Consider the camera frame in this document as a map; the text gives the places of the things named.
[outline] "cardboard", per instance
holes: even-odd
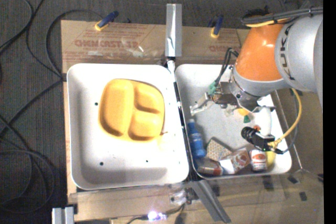
[[[165,25],[110,23],[102,31],[96,22],[61,21],[62,72],[77,63],[161,64],[165,59]],[[226,50],[240,50],[236,29],[222,28],[211,37],[211,28],[182,27],[183,63],[220,64]]]

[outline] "yellow plastic container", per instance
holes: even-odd
[[[162,134],[164,100],[147,83],[113,79],[99,104],[100,126],[109,134],[130,141],[148,141]]]

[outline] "blue clamp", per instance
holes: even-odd
[[[117,16],[119,15],[119,12],[117,12],[116,10],[112,13],[110,13],[108,16],[106,16],[103,20],[100,20],[99,22],[97,22],[94,26],[96,28],[96,30],[98,31],[102,31],[105,27],[108,26],[108,24],[110,22],[113,22],[115,18],[117,18]]]
[[[219,15],[219,17],[218,17],[217,20],[215,21],[215,25],[214,25],[213,20],[211,20],[211,21],[209,22],[208,27],[211,27],[211,26],[212,26],[212,29],[211,29],[211,36],[212,36],[212,37],[214,37],[214,38],[219,37],[219,30],[220,30],[220,28],[222,27],[223,18],[224,18],[223,15]]]

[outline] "tin can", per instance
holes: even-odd
[[[253,171],[262,172],[267,170],[267,157],[264,151],[251,150],[250,159]]]

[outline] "blue water bottle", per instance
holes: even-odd
[[[188,126],[188,138],[193,158],[199,159],[206,155],[206,150],[203,146],[203,140],[201,134],[195,127],[194,119],[190,119],[187,123]]]

